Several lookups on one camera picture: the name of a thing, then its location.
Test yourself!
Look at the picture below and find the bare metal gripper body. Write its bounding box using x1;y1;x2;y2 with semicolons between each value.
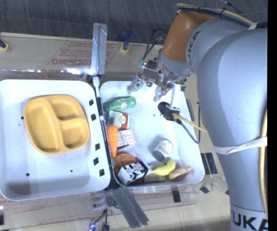
142;59;186;90

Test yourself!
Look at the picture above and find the green plastic bottle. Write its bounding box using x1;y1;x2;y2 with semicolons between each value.
103;96;137;113

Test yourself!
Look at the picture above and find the white plastic tray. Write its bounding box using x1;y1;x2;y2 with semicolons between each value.
0;78;112;202
99;80;205;188

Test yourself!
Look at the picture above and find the orange and white juice carton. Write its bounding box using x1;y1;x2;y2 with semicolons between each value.
107;110;131;130

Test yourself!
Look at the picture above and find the red and white patterned packet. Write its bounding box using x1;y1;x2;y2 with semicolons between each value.
117;128;137;157

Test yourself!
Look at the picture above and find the orange carrot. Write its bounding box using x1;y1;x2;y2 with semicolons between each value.
106;123;119;158

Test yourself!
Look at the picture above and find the small white can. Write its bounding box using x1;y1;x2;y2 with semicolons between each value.
152;138;173;162

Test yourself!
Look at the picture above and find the brown waffle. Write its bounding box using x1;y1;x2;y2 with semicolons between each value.
113;152;138;168

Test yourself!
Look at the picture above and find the yellow banana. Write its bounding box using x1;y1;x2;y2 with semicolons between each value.
152;158;176;177

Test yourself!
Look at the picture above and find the tan biscuit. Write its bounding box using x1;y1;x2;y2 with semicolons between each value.
168;166;193;180

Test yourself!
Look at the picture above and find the brown cardboard board red print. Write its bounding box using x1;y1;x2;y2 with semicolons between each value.
0;32;231;231

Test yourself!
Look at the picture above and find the black and white milk carton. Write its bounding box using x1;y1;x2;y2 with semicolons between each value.
117;160;149;186

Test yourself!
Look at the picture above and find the brown patterned packet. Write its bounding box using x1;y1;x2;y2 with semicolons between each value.
144;165;166;183

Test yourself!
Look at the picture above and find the yellow divided plate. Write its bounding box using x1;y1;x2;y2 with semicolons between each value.
23;94;91;155

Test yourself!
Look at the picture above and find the black cylinder on white bracket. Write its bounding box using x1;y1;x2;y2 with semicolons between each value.
157;85;181;121

